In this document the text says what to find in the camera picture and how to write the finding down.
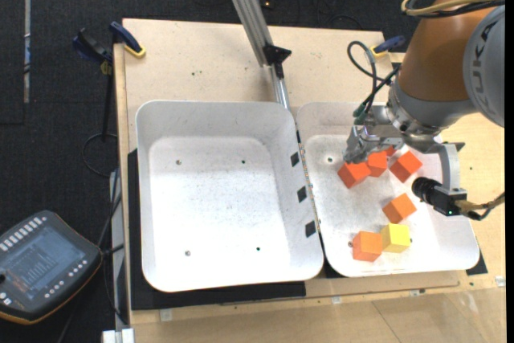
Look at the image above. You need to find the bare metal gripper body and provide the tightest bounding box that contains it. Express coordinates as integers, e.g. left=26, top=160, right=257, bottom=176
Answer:
left=347, top=104, right=443, bottom=153

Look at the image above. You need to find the white plastic tray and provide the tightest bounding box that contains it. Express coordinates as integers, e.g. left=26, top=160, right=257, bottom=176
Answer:
left=135, top=99, right=325, bottom=293
left=296, top=101, right=481, bottom=279

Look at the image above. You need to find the yellow cube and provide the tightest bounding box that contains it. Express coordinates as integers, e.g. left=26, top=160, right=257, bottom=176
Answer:
left=380, top=223, right=412, bottom=254

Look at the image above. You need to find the pale wood board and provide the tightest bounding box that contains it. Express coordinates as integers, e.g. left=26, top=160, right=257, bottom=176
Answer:
left=121, top=18, right=506, bottom=326

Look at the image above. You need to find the black cylinder on white bracket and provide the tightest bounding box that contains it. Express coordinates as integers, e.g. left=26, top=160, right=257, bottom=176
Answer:
left=410, top=142, right=469, bottom=218

